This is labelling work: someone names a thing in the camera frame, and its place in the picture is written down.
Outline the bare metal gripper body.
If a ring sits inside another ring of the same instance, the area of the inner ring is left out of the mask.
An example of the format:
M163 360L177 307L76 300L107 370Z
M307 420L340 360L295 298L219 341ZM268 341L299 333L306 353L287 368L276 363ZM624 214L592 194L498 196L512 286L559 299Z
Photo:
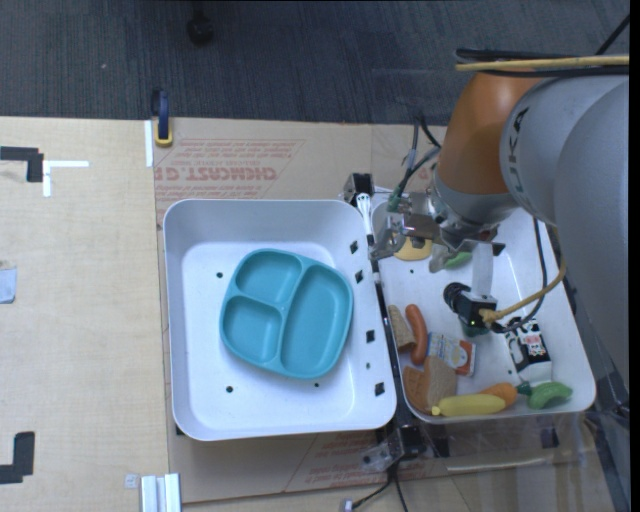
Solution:
M393 229L403 235L403 245L422 247L431 241L449 247L453 256L491 243L506 219L504 193L412 192L399 200L396 211L389 211L390 205L376 211L375 234Z

